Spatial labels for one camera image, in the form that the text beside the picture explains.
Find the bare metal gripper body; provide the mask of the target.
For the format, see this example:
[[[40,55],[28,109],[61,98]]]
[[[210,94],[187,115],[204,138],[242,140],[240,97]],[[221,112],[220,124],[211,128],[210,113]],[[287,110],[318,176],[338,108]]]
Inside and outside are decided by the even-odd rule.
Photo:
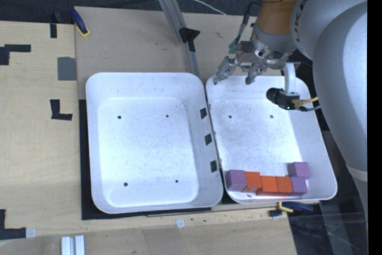
[[[234,63],[240,67],[282,69],[293,52],[292,44],[272,47],[260,40],[233,42]]]

